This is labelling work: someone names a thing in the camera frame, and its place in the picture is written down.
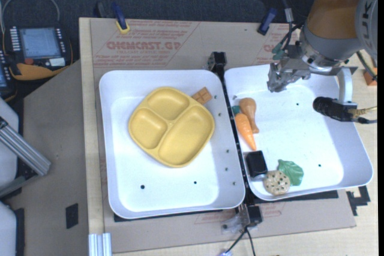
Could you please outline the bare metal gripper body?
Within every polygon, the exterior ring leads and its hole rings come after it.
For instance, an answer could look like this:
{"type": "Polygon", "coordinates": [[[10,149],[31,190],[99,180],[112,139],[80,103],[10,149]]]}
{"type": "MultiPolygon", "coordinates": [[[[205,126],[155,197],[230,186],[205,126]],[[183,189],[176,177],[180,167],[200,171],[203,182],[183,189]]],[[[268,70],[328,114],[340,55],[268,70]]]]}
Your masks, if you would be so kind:
{"type": "Polygon", "coordinates": [[[309,79],[311,74],[335,76],[341,70],[340,62],[321,55],[311,46],[291,45],[277,53],[277,80],[309,79]]]}

